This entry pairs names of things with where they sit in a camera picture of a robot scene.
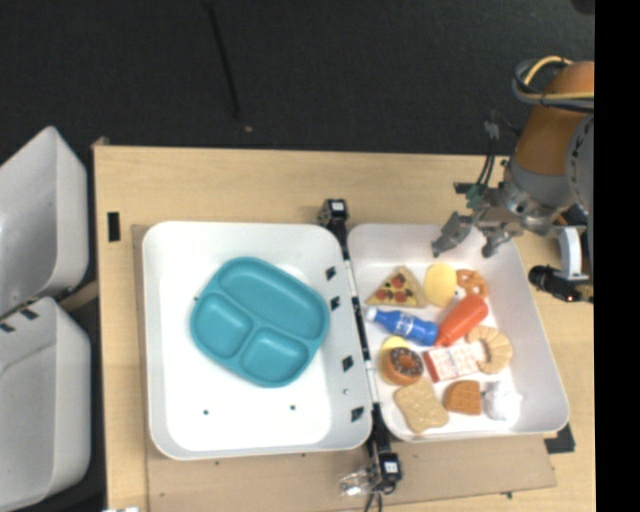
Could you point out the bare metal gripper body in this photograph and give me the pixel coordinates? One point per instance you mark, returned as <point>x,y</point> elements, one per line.
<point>505,212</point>

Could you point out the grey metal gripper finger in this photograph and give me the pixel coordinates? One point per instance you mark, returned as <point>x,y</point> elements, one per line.
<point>497,241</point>
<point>450,235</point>

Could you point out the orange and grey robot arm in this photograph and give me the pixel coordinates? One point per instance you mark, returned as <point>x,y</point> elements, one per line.
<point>547,145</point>

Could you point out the orange toy pretzel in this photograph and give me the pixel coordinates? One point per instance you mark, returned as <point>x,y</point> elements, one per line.
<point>472,282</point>

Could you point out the yellow round toy chip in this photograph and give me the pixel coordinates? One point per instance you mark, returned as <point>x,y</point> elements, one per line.
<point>440,285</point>

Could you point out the toy pizza slice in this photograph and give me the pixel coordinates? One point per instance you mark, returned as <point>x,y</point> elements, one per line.
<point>397,292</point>

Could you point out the orange toy bottle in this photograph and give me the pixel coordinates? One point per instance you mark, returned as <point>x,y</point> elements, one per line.
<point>462,320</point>

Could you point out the blue toy bottle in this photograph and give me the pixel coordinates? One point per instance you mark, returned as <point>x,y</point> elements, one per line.
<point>405,325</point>

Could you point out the white plastic tray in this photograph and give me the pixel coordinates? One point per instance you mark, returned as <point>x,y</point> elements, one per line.
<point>180,325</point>
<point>530,345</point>

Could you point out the beige toy croissant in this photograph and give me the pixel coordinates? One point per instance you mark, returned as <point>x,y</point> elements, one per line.
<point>497,350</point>

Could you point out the small yellow toy piece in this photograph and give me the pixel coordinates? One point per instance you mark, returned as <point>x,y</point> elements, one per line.
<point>392,342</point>

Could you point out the thin black and white rod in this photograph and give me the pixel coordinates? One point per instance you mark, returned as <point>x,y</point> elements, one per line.
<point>361,325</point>

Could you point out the red and white carton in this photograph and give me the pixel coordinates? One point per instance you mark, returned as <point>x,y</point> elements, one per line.
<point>450,362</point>

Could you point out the brown toy doughnut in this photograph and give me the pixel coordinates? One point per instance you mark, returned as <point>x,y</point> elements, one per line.
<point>402,367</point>

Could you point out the brown toy waffle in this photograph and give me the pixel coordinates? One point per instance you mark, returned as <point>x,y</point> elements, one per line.
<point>464,397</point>

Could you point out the white crumpled wrapper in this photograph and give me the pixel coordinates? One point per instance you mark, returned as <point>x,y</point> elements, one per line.
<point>501,402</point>

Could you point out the beige toy bread slice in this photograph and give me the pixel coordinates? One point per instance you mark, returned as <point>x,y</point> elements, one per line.
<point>421,406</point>

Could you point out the blue divided plate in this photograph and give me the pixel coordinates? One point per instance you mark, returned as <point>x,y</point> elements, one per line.
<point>260,320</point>

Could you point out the black cylinder on white bracket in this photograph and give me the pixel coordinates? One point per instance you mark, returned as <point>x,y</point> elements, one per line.
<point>552,282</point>

